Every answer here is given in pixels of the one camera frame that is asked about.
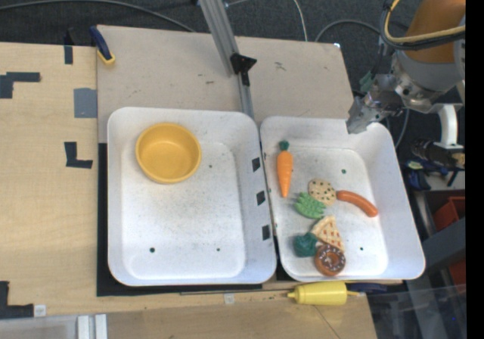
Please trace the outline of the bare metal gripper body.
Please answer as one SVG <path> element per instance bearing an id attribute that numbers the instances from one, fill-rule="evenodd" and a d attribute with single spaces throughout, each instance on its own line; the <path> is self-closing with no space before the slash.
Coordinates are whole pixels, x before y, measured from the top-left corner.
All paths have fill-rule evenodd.
<path id="1" fill-rule="evenodd" d="M 445 90 L 436 83 L 440 78 L 430 75 L 426 69 L 416 73 L 413 67 L 408 69 L 400 61 L 394 61 L 390 73 L 375 77 L 363 97 L 364 103 L 380 102 L 382 119 L 398 115 L 405 108 L 428 113 L 437 99 L 445 94 Z"/>

